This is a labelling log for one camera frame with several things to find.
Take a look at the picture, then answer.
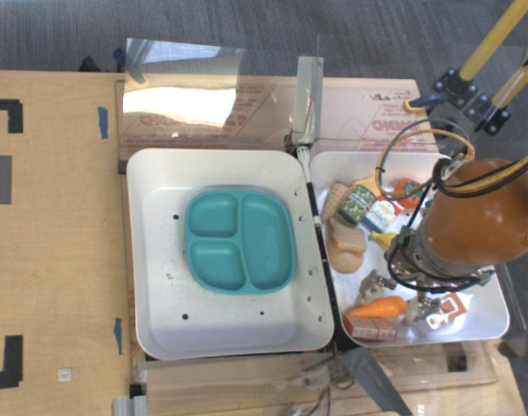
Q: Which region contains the brown cardboard board red print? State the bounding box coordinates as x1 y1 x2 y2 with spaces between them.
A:
115 75 514 400

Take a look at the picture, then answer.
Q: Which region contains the round tan biscuit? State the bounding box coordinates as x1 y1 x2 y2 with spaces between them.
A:
327 239 365 275

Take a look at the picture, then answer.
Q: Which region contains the white blue yellow carton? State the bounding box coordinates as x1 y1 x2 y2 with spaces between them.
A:
362 197 405 234

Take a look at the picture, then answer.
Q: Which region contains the teal divided plate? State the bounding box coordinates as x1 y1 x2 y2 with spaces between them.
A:
184 188 297 296

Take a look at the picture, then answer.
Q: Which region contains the thin black and white rod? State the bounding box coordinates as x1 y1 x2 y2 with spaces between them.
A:
295 144 343 347

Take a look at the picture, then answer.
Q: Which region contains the red tomato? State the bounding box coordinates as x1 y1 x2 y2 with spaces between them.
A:
393 178 426 210

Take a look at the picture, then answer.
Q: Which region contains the white plastic tray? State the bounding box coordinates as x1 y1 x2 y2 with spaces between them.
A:
125 147 336 361
309 150 511 348

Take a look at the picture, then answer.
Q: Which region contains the red packet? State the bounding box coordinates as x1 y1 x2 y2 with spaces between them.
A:
342 313 398 343

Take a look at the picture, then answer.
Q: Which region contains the tan waffle cone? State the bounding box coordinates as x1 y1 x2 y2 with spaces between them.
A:
319 182 354 224

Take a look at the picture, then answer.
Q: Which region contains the orange and white packet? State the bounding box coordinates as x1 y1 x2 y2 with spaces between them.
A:
425 291 469 331

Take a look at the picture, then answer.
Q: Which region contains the orange carrot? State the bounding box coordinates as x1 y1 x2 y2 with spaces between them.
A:
347 295 409 319

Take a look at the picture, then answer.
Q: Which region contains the yellow flat piece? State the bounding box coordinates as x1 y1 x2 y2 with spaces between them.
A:
354 174 382 195

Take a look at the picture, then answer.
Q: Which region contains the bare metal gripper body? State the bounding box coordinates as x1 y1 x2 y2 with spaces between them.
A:
387 231 439 297

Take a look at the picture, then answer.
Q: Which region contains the brown bread slice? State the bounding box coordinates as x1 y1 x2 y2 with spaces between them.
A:
328 217 368 254

